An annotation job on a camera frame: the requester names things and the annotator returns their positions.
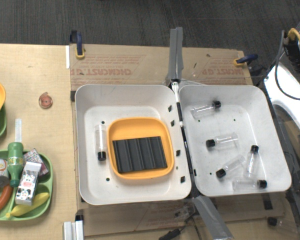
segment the black rubber mat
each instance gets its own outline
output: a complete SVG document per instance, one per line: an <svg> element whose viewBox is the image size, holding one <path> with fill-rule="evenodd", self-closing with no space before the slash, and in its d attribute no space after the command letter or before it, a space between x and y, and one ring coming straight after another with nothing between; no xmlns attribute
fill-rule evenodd
<svg viewBox="0 0 300 240"><path fill-rule="evenodd" d="M114 140L113 147L119 173L167 167L160 136Z"/></svg>

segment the open case lid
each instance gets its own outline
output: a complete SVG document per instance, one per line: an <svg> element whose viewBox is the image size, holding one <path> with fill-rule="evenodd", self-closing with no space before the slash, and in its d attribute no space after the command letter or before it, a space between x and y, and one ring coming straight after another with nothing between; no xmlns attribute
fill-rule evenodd
<svg viewBox="0 0 300 240"><path fill-rule="evenodd" d="M195 185L205 196L231 196L262 192L282 192L291 185L291 175L281 148L264 93L254 86L186 85L179 99ZM197 104L220 101L215 113L194 119L191 109ZM227 149L208 149L206 140L227 133L237 133L238 145ZM252 145L259 146L257 178L266 180L265 189L234 192L232 180L242 178L244 167L219 179L216 171L227 161L247 157Z"/></svg>
<svg viewBox="0 0 300 240"><path fill-rule="evenodd" d="M181 200L191 190L187 155L175 95L163 85L83 85L76 91L79 190L91 205ZM174 164L163 176L126 179L113 170L109 153L98 161L95 125L107 128L123 118L155 118L168 129Z"/></svg>

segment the black cap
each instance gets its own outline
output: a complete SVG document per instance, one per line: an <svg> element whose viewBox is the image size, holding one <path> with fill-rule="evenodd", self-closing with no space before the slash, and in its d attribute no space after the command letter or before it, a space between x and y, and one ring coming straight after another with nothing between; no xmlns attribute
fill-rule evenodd
<svg viewBox="0 0 300 240"><path fill-rule="evenodd" d="M259 189L265 189L267 187L267 181L264 179L259 179L258 183L259 183Z"/></svg>
<svg viewBox="0 0 300 240"><path fill-rule="evenodd" d="M226 171L224 169L220 169L217 170L215 174L219 179L221 179L222 177L226 176Z"/></svg>
<svg viewBox="0 0 300 240"><path fill-rule="evenodd" d="M206 142L205 142L206 146L208 148L211 148L211 147L214 147L216 145L216 142L214 139L208 139Z"/></svg>
<svg viewBox="0 0 300 240"><path fill-rule="evenodd" d="M268 225L270 225L270 226L276 226L277 225L277 223L278 223L278 219L277 218L274 218L274 217L269 217L268 219L267 219L267 221L268 221Z"/></svg>
<svg viewBox="0 0 300 240"><path fill-rule="evenodd" d="M258 153L259 147L258 147L257 145L252 145L250 151L251 151L251 152L256 152L256 153Z"/></svg>
<svg viewBox="0 0 300 240"><path fill-rule="evenodd" d="M218 101L218 100L215 100L215 101L213 102L213 104L214 104L214 106L215 106L216 109L218 109L218 108L221 107L221 102Z"/></svg>
<svg viewBox="0 0 300 240"><path fill-rule="evenodd" d="M83 215L76 215L74 221L78 222L78 221L84 221L84 216Z"/></svg>
<svg viewBox="0 0 300 240"><path fill-rule="evenodd" d="M106 152L104 152L104 151L98 152L98 160L99 160L99 161L104 161L104 160L106 160Z"/></svg>

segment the metal bracket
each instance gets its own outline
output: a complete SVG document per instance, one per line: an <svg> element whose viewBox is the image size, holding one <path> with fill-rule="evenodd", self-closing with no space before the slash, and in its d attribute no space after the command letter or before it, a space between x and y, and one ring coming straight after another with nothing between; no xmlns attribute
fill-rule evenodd
<svg viewBox="0 0 300 240"><path fill-rule="evenodd" d="M75 216L75 222L63 223L63 240L84 240L84 219L82 215Z"/></svg>
<svg viewBox="0 0 300 240"><path fill-rule="evenodd" d="M191 216L193 216L195 212L196 212L196 208L193 202L188 202L187 204L185 204L185 206L183 206L182 208L174 212L174 217L178 218L179 220L186 221Z"/></svg>
<svg viewBox="0 0 300 240"><path fill-rule="evenodd" d="M172 80L181 80L184 61L182 58L183 28L170 30L169 68L165 84L169 86Z"/></svg>

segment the clamp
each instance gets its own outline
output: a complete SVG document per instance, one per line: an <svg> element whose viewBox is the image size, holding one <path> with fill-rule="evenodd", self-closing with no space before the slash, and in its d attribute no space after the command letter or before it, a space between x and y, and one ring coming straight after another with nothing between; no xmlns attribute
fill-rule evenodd
<svg viewBox="0 0 300 240"><path fill-rule="evenodd" d="M75 48L75 57L78 60L81 60L85 57L85 49L82 46L82 36L81 32L77 32L76 30L71 31L70 42L76 44Z"/></svg>
<svg viewBox="0 0 300 240"><path fill-rule="evenodd" d="M258 54L249 54L247 56L244 56L242 58L239 58L239 59L235 59L233 61L233 64L236 66L236 67L242 67L245 63L247 65L249 65L252 61L255 61L256 59L258 59Z"/></svg>

